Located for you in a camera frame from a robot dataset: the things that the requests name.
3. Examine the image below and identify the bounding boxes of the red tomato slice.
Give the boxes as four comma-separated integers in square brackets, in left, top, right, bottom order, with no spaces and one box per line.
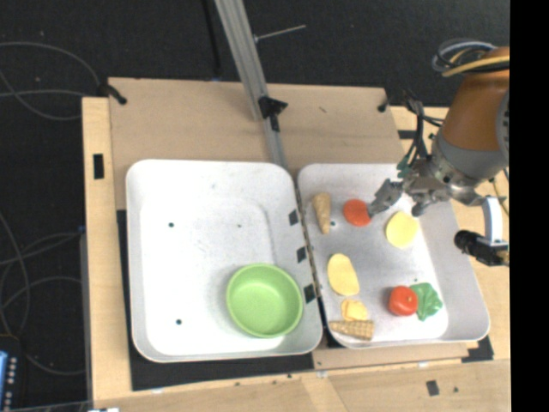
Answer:
[342,198,372,227]

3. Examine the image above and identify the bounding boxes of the black cylinder on white bracket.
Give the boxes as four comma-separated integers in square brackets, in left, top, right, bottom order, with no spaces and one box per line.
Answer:
[454,196,510,267]

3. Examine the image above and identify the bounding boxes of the yellow potato chip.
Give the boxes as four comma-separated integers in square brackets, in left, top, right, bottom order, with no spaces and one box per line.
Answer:
[384,210,419,250]
[327,252,360,297]

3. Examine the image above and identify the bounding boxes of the beige ice cream cone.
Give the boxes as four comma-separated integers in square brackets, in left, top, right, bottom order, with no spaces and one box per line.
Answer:
[328,319,376,342]
[311,191,333,236]

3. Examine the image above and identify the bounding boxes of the yellow cheese slice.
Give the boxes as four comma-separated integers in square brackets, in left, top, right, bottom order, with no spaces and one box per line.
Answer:
[341,299,370,322]

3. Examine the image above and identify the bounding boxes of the pale wood board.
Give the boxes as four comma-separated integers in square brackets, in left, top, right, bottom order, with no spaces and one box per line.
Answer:
[106,76,481,371]

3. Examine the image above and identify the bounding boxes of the white plastic tray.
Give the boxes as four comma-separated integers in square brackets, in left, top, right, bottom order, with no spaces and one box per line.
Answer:
[296,162,492,350]
[124,158,324,364]

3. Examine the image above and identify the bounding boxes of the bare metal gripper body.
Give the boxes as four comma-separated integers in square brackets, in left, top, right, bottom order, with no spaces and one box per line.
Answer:
[401,159,485,208]

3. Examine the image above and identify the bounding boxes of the thin black and white rod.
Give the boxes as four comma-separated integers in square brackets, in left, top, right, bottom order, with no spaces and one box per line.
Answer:
[293,180,325,312]

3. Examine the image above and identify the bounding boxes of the green lettuce leaf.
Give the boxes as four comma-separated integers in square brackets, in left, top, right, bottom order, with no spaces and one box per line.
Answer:
[408,282,443,322]

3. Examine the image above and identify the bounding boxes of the green bowl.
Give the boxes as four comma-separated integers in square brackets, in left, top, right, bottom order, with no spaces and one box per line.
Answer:
[225,263,305,339]

